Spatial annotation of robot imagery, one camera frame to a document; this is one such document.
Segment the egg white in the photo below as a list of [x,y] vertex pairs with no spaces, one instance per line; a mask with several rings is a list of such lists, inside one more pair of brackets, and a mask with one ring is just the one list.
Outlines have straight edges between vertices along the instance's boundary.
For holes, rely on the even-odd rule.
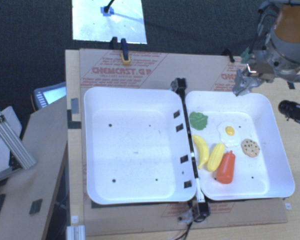
[[[232,127],[234,129],[234,135],[230,136],[226,133],[226,127]],[[238,128],[231,122],[222,122],[217,127],[220,140],[226,147],[233,147],[241,143],[241,137]]]

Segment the egg yolk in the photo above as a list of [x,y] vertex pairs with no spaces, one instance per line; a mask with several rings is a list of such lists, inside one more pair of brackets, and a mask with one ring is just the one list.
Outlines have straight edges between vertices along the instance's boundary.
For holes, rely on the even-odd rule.
[[227,127],[225,128],[225,132],[226,132],[226,134],[228,134],[229,136],[235,135],[235,129],[233,129],[231,126],[227,126]]

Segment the fried egg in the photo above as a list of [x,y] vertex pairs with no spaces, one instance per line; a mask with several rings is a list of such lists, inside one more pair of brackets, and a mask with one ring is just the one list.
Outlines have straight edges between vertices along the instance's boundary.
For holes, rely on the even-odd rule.
[[233,147],[241,143],[237,127],[231,122],[222,122],[217,127],[220,140],[226,147]]

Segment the empty white tray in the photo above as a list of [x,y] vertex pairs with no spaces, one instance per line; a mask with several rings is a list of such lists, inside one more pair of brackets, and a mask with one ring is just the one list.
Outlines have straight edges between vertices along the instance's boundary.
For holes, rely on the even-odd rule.
[[170,90],[84,95],[87,192],[98,204],[182,202],[196,192],[183,106]]
[[[215,180],[216,172],[198,170],[203,193],[213,200],[240,200],[289,197],[295,190],[294,179],[269,100],[258,93],[236,97],[232,92],[192,91],[186,96],[188,113],[208,116],[203,130],[191,128],[207,142],[210,152],[220,140],[218,126],[234,125],[240,144],[226,147],[236,156],[233,181],[222,184]],[[260,146],[257,157],[245,155],[241,141],[252,139]]]

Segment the tray with toy food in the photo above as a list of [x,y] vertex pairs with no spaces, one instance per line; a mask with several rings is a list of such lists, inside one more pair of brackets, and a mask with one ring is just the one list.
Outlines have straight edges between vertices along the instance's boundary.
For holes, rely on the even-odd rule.
[[[288,197],[294,192],[267,98],[191,91],[185,104],[171,90],[86,91],[87,191],[94,202],[184,202],[195,196],[198,182],[203,194],[217,201]],[[242,146],[250,145],[244,140],[258,150],[244,150]],[[232,164],[231,180],[221,173],[226,157]]]

